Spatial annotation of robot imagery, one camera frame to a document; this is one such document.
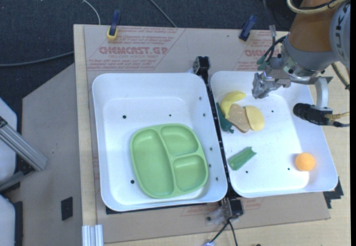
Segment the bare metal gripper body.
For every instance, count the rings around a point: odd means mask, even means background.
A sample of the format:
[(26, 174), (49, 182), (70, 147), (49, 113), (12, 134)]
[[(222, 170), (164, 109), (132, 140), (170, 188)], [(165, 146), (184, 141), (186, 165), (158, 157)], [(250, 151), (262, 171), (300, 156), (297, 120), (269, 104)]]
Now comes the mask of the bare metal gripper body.
[(262, 79), (278, 80), (279, 87), (289, 87), (292, 82), (306, 81), (313, 76), (310, 63), (300, 55), (279, 55), (265, 59)]

